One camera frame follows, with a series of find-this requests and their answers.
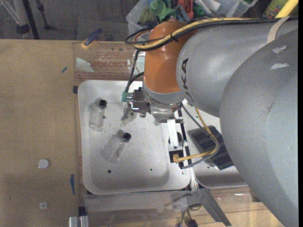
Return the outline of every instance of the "wooden table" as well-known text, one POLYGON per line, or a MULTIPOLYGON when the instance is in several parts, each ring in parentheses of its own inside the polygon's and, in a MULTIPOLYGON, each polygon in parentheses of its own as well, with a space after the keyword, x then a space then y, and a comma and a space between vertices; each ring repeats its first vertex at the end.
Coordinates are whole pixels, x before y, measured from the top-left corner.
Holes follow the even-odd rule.
MULTIPOLYGON (((77 216, 83 204, 73 86, 87 78, 81 74, 74 80, 74 63, 76 53, 84 59, 92 54, 79 46, 73 41, 0 40, 0 227, 68 226, 69 217, 77 216), (50 165, 39 169, 37 163, 44 158, 50 165), (40 202, 47 202, 47 209, 39 209, 40 202)), ((96 43, 90 52, 99 53, 109 73, 101 63, 94 68, 94 79, 110 79, 115 73, 127 79, 133 51, 121 43, 96 43)), ((251 201, 248 188, 212 193, 233 226, 280 226, 262 203, 251 201)), ((174 227, 178 215, 116 226, 174 227)), ((204 209, 191 215, 199 226, 224 226, 214 223, 204 209)), ((96 214, 91 220, 97 224, 96 214)))

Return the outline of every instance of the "glass vial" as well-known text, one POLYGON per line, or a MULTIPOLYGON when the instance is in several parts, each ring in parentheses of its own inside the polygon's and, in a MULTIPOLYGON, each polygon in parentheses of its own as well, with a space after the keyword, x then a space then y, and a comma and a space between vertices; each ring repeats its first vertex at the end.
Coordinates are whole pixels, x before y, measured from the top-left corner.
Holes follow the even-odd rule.
POLYGON ((106 125, 107 101, 100 100, 99 105, 94 104, 89 118, 89 126, 95 131, 102 131, 106 125))
POLYGON ((109 142, 104 146, 102 151, 102 156, 109 162, 116 163, 118 162, 125 150, 125 145, 131 139, 131 134, 125 133, 123 137, 118 135, 113 135, 109 142))

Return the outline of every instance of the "yellow cable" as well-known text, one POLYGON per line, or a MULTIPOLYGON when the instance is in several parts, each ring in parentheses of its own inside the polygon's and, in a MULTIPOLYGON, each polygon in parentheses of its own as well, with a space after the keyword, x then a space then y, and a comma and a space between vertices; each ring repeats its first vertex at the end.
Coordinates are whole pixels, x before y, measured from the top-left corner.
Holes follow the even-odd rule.
POLYGON ((136 34, 135 37, 133 38, 133 42, 136 42, 142 35, 148 34, 150 32, 151 30, 146 30, 136 34))
POLYGON ((249 18, 238 18, 238 17, 229 17, 229 18, 209 18, 209 19, 204 19, 204 20, 200 20, 197 22, 194 22, 192 24, 186 25, 180 29, 177 29, 176 31, 172 32, 170 35, 164 37, 161 40, 158 40, 156 42, 153 42, 151 44, 135 44, 134 47, 138 50, 144 50, 144 49, 151 49, 153 47, 156 47, 166 41, 168 41, 169 39, 171 39, 172 37, 175 37, 176 35, 192 28, 195 27, 197 25, 202 25, 202 24, 208 24, 208 23, 213 23, 213 22, 218 22, 218 21, 232 21, 232 20, 248 20, 249 18))
POLYGON ((213 153, 215 153, 218 149, 218 145, 219 145, 219 142, 218 140, 216 139, 216 137, 213 135, 213 133, 210 131, 209 127, 207 126, 207 124, 204 122, 199 110, 197 108, 195 108, 196 110, 196 113, 201 121, 201 123, 203 124, 204 128, 206 129, 207 133, 209 133, 209 135, 213 138, 213 140, 216 142, 216 147, 213 149, 213 150, 210 150, 210 151, 207 151, 207 152, 203 152, 203 153, 200 153, 200 154, 196 154, 196 155, 191 155, 191 156, 188 156, 188 157, 179 157, 177 154, 175 154, 173 156, 173 160, 174 162, 181 162, 181 161, 185 161, 185 160, 190 160, 190 159, 193 159, 193 158, 197 158, 197 157, 204 157, 204 156, 209 156, 209 155, 212 155, 213 153))
POLYGON ((288 0, 287 3, 282 7, 280 12, 276 15, 276 18, 281 18, 290 15, 295 6, 299 3, 299 0, 288 0))

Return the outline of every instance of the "tripod leg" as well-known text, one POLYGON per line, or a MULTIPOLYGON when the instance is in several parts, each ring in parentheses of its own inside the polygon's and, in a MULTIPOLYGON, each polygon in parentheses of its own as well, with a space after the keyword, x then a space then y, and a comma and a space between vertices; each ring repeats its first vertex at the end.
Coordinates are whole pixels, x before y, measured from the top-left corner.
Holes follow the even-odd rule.
POLYGON ((46 17, 45 17, 45 14, 44 14, 44 6, 43 4, 41 3, 40 0, 35 0, 36 1, 36 4, 37 4, 37 8, 40 12, 40 15, 42 17, 42 20, 43 20, 43 23, 44 23, 44 29, 52 29, 48 23, 47 23, 47 20, 46 20, 46 17))
POLYGON ((6 0, 0 0, 0 5, 3 5, 4 8, 9 12, 9 14, 12 16, 12 18, 15 20, 15 22, 18 24, 18 15, 14 11, 14 9, 10 6, 10 4, 6 0))
POLYGON ((22 0, 14 0, 16 13, 18 16, 17 33, 22 34, 23 39, 29 37, 30 27, 27 24, 27 14, 22 0))
POLYGON ((38 39, 40 39, 39 38, 39 33, 38 33, 38 30, 37 30, 37 27, 36 27, 36 23, 35 23, 35 20, 34 20, 32 9, 30 8, 29 1, 28 0, 22 0, 22 1, 23 1, 25 11, 27 13, 27 18, 28 18, 29 25, 30 25, 30 28, 32 30, 34 39, 38 40, 38 39))

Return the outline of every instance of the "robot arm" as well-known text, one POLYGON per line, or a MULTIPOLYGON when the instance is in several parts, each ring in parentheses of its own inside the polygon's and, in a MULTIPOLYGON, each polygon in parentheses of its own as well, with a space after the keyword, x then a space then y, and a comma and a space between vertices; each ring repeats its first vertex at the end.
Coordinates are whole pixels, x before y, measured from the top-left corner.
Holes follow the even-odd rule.
MULTIPOLYGON (((162 123, 187 99, 219 117, 241 176, 285 226, 298 226, 298 20, 284 22, 268 44, 276 22, 200 28, 147 51, 143 87, 128 107, 162 123)), ((182 26, 162 23, 150 39, 182 26)))

